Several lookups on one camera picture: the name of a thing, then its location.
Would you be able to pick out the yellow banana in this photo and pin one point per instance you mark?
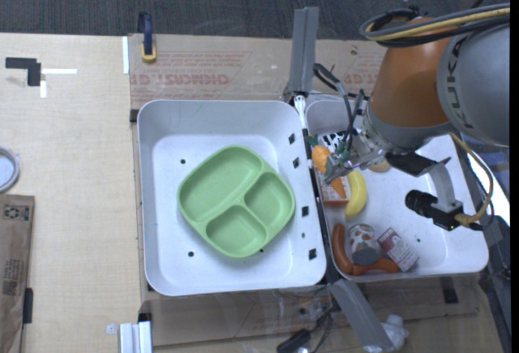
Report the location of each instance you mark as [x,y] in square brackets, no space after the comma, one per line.
[357,195]

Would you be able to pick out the brown cardboard board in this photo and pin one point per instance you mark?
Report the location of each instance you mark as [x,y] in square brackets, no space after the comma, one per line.
[194,71]

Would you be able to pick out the green divided plate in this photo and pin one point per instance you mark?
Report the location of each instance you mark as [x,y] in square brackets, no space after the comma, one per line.
[227,181]

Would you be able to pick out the black and white carton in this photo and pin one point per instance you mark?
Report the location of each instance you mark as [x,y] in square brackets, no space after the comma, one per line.
[330,139]

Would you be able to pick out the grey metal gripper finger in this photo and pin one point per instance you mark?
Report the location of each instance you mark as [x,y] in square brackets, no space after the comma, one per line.
[329,169]
[343,174]

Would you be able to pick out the black cylinder on white bracket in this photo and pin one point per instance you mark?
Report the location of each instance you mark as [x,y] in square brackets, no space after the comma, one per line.
[440,207]

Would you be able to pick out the tan biscuit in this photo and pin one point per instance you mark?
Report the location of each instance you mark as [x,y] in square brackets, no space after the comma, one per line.
[381,167]

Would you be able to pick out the tomato print can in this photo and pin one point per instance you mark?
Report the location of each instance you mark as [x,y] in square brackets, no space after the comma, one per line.
[361,239]

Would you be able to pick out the white crumpled tissue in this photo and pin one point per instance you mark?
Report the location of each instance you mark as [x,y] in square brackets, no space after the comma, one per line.
[395,329]

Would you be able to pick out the brown paper bag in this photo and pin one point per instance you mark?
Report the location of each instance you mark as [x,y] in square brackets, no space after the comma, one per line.
[14,262]

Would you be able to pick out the red and white carton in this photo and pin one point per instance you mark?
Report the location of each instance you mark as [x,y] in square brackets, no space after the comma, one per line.
[330,197]

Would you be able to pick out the maroon and white can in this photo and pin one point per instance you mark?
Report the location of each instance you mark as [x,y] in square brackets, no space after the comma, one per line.
[399,250]

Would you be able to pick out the orange carrot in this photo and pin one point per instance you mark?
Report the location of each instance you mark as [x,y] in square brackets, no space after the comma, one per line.
[320,158]

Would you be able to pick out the orange sausage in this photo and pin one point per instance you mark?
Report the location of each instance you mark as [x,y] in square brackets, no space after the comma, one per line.
[340,246]

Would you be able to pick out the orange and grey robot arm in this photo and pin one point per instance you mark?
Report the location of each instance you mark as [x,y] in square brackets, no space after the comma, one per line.
[409,87]

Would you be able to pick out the white plastic tray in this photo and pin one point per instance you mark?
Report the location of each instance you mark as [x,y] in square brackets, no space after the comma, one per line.
[170,181]
[405,217]

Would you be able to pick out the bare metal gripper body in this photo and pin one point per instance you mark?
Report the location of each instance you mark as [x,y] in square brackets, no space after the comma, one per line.
[367,152]

